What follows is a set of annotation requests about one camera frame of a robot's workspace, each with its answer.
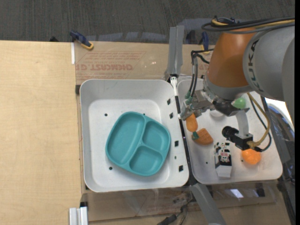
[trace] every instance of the teal plate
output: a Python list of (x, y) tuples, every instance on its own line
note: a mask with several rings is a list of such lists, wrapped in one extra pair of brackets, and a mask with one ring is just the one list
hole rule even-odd
[(152, 176), (164, 164), (170, 143), (169, 131), (159, 122), (138, 112), (125, 112), (111, 129), (105, 152), (117, 166)]

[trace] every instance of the gray carpet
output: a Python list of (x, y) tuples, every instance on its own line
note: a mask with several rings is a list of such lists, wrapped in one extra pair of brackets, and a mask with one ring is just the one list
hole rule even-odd
[[(0, 40), (70, 42), (76, 30), (91, 40), (168, 43), (169, 28), (186, 33), (213, 18), (294, 16), (295, 0), (0, 0)], [(214, 43), (218, 34), (212, 33)]]

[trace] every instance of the white tray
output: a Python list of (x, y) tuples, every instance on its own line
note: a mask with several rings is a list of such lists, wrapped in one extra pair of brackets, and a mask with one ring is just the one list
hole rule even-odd
[[(186, 184), (189, 177), (187, 159), (174, 92), (169, 83), (163, 80), (87, 80), (81, 85), (80, 101), (83, 172), (90, 190), (110, 192)], [(146, 114), (170, 132), (167, 158), (153, 176), (143, 177), (119, 168), (105, 154), (105, 143), (113, 125), (129, 111)]]
[[(182, 80), (178, 83), (177, 90), (179, 95), (180, 104), (184, 100), (184, 96), (189, 89), (191, 80)], [(203, 81), (199, 79), (197, 82), (197, 89), (203, 88)], [(260, 96), (256, 92), (251, 92), (251, 95), (256, 99), (256, 101), (262, 106)], [(249, 123), (249, 132), (253, 134), (254, 141), (258, 141), (265, 132), (265, 129), (259, 119), (257, 118), (249, 98), (247, 95), (243, 96), (247, 103), (246, 106), (250, 110), (246, 113)], [(261, 118), (265, 124), (267, 124), (265, 117), (261, 114)], [(222, 136), (222, 129), (225, 126), (231, 126), (238, 129), (238, 123), (236, 117), (226, 117), (222, 116), (215, 118), (210, 114), (210, 111), (204, 112), (201, 116), (197, 118), (198, 129), (206, 128), (212, 138), (214, 143), (225, 142), (225, 138)], [(271, 146), (262, 152), (262, 159), (256, 165), (250, 165), (246, 162), (242, 162), (241, 150), (237, 148), (234, 143), (231, 142), (230, 152), (232, 155), (232, 171), (230, 178), (218, 177), (215, 169), (214, 161), (214, 150), (213, 144), (208, 146), (201, 146), (195, 143), (191, 138), (191, 132), (186, 128), (186, 123), (183, 122), (185, 129), (187, 143), (189, 148), (189, 154), (192, 165), (192, 172), (194, 177), (203, 184), (221, 184), (221, 183), (232, 183), (232, 182), (243, 182), (243, 181), (257, 181), (257, 180), (274, 180), (281, 176), (282, 174), (282, 164), (280, 157), (276, 148), (276, 145), (272, 137)], [(264, 148), (269, 142), (268, 137), (259, 146)]]

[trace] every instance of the wooden surface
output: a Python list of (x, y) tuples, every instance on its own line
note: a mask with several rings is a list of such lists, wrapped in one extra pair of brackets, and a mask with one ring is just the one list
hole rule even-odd
[[(0, 224), (67, 225), (68, 209), (81, 198), (70, 43), (0, 41), (0, 55)], [(275, 203), (221, 213), (228, 225), (288, 225), (282, 195), (274, 192)], [(91, 224), (156, 225), (165, 217)], [(183, 224), (207, 222), (194, 211)]]

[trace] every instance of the green ball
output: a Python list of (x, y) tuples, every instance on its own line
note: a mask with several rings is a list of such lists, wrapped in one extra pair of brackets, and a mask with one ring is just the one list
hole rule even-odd
[(239, 109), (244, 109), (246, 107), (246, 100), (240, 97), (234, 101), (233, 106)]

